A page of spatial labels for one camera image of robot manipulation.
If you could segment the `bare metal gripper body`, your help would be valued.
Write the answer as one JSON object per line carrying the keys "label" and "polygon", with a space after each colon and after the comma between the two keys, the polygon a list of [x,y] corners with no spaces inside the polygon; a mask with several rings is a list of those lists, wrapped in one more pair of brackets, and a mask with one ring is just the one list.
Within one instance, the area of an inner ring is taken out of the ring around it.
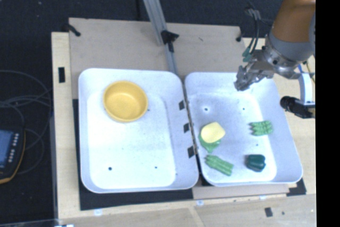
{"label": "bare metal gripper body", "polygon": [[249,58],[248,72],[259,73],[259,81],[264,78],[272,78],[278,74],[283,78],[293,80],[298,79],[299,72],[295,69],[303,62],[303,53],[290,46],[280,48],[263,46],[262,49],[255,49]]}

